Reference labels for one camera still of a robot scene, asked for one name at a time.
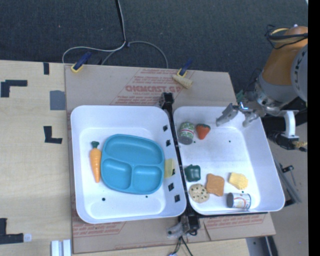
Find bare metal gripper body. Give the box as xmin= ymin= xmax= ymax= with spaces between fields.
xmin=237 ymin=96 xmax=281 ymax=118

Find red strawberry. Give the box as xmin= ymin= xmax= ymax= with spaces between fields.
xmin=195 ymin=123 xmax=211 ymax=141

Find white plastic tray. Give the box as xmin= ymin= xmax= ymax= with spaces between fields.
xmin=172 ymin=105 xmax=286 ymax=216
xmin=70 ymin=104 xmax=187 ymax=225

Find green can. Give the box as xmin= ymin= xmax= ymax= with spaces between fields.
xmin=177 ymin=121 xmax=196 ymax=146

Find cream ice cream cone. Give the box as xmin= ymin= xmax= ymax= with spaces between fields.
xmin=171 ymin=74 xmax=194 ymax=90

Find thin black rod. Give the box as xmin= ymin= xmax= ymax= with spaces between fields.
xmin=166 ymin=102 xmax=193 ymax=217

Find yellow toy fries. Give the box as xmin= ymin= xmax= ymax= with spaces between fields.
xmin=228 ymin=171 xmax=249 ymax=190

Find green bell pepper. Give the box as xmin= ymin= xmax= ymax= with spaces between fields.
xmin=184 ymin=164 xmax=202 ymax=183

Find orange toast slice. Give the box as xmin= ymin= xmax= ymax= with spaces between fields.
xmin=205 ymin=173 xmax=226 ymax=197

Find yellow cheese wedge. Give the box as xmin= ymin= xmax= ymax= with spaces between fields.
xmin=164 ymin=158 xmax=177 ymax=179

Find white can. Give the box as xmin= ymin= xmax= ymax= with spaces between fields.
xmin=226 ymin=192 xmax=252 ymax=210

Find beige chocolate chip biscuit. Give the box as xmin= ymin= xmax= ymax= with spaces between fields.
xmin=188 ymin=183 xmax=210 ymax=204

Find blue divided plate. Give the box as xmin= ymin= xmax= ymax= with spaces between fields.
xmin=100 ymin=133 xmax=166 ymax=195

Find brown cardboard board red print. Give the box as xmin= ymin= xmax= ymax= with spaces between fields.
xmin=64 ymin=64 xmax=277 ymax=255

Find orange carrot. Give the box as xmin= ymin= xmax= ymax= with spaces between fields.
xmin=89 ymin=140 xmax=103 ymax=184

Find black cylinder on white bracket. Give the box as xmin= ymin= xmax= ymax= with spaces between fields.
xmin=261 ymin=109 xmax=307 ymax=151

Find black block with thin wires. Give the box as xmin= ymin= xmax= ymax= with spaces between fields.
xmin=159 ymin=92 xmax=175 ymax=111
xmin=178 ymin=213 xmax=201 ymax=236

